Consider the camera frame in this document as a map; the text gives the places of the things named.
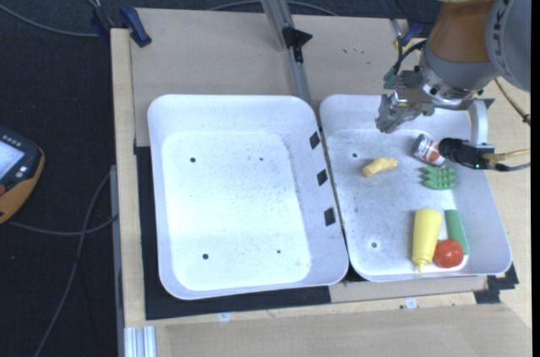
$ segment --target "black bracket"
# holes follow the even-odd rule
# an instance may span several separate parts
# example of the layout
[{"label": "black bracket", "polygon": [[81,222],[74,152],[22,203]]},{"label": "black bracket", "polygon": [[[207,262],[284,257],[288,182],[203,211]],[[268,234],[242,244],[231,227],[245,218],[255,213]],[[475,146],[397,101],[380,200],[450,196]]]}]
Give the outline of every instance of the black bracket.
[{"label": "black bracket", "polygon": [[281,34],[285,39],[285,45],[287,48],[293,47],[294,59],[297,63],[303,63],[304,58],[302,57],[302,46],[313,37],[309,33],[294,29],[287,25],[282,31]]},{"label": "black bracket", "polygon": [[479,304],[500,303],[500,291],[503,289],[515,289],[519,283],[514,263],[512,263],[504,276],[488,276],[488,288],[482,291],[473,291],[474,298]]}]

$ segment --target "black floor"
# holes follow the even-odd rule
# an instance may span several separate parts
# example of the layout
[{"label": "black floor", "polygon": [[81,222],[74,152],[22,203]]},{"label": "black floor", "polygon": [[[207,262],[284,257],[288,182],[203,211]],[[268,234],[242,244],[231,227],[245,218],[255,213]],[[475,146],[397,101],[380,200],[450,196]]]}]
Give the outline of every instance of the black floor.
[{"label": "black floor", "polygon": [[[245,0],[100,0],[115,23],[122,4],[208,9]],[[387,17],[379,0],[291,0],[343,16]],[[435,19],[433,0],[400,0],[404,16]],[[85,0],[0,0],[35,22],[92,33]],[[260,10],[245,5],[236,10]],[[291,6],[293,13],[318,14]],[[90,201],[115,163],[110,50],[101,39],[37,28],[0,10],[0,125],[40,145],[46,167],[13,218],[47,230],[81,230]],[[110,192],[97,198],[89,227],[110,218]],[[77,236],[45,235],[0,225],[0,355],[34,355],[66,289]],[[42,356],[116,355],[110,227],[86,235],[78,272]]]}]

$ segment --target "toy tomato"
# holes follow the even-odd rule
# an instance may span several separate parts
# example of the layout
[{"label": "toy tomato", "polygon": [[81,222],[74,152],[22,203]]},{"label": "toy tomato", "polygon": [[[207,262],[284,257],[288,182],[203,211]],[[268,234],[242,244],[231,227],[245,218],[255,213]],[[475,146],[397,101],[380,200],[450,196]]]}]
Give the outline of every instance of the toy tomato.
[{"label": "toy tomato", "polygon": [[458,266],[463,261],[463,248],[456,240],[447,239],[437,242],[433,262],[442,268]]}]

